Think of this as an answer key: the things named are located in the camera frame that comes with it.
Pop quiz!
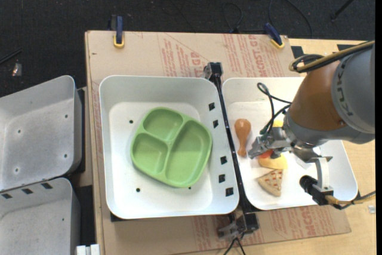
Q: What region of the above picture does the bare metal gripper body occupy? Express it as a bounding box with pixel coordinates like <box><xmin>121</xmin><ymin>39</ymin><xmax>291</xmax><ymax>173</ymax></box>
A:
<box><xmin>261</xmin><ymin>127</ymin><xmax>296</xmax><ymax>156</ymax></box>

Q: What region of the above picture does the yellow orange toy fruit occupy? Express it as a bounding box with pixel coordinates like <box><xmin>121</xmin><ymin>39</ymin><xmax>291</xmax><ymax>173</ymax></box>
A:
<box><xmin>258</xmin><ymin>155</ymin><xmax>289</xmax><ymax>170</ymax></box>

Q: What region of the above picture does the brown toy chicken drumstick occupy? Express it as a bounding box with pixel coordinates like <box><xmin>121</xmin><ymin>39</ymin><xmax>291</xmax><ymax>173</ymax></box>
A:
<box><xmin>233</xmin><ymin>118</ymin><xmax>252</xmax><ymax>157</ymax></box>

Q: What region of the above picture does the thin black rod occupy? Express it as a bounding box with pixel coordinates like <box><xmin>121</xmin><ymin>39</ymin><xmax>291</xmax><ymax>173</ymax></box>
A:
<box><xmin>212</xmin><ymin>74</ymin><xmax>252</xmax><ymax>216</ymax></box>

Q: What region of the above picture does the toy pizza slice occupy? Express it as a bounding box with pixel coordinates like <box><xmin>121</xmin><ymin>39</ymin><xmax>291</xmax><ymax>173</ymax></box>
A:
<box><xmin>257</xmin><ymin>169</ymin><xmax>284</xmax><ymax>198</ymax></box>

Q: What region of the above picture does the white plastic tray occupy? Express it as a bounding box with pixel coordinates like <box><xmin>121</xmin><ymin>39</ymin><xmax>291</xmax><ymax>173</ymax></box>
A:
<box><xmin>98</xmin><ymin>75</ymin><xmax>240</xmax><ymax>220</ymax></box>
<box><xmin>222</xmin><ymin>77</ymin><xmax>359</xmax><ymax>211</ymax></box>

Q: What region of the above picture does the green divided plate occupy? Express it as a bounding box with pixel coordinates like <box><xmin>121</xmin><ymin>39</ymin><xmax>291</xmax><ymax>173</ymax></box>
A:
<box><xmin>130</xmin><ymin>106</ymin><xmax>213</xmax><ymax>188</ymax></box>

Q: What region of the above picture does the brown cardboard board red print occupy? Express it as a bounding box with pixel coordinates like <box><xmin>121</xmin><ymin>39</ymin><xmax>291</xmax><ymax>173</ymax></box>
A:
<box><xmin>85</xmin><ymin>30</ymin><xmax>352</xmax><ymax>255</ymax></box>

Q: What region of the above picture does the black cylinder on white bracket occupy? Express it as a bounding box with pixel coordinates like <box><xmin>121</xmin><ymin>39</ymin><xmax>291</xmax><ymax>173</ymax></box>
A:
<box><xmin>299</xmin><ymin>155</ymin><xmax>335</xmax><ymax>207</ymax></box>

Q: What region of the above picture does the black block with thin wires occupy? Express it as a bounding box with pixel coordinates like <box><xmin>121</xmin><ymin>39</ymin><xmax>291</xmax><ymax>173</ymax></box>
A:
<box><xmin>217</xmin><ymin>212</ymin><xmax>260</xmax><ymax>241</ymax></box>
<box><xmin>204</xmin><ymin>62</ymin><xmax>224</xmax><ymax>79</ymax></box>

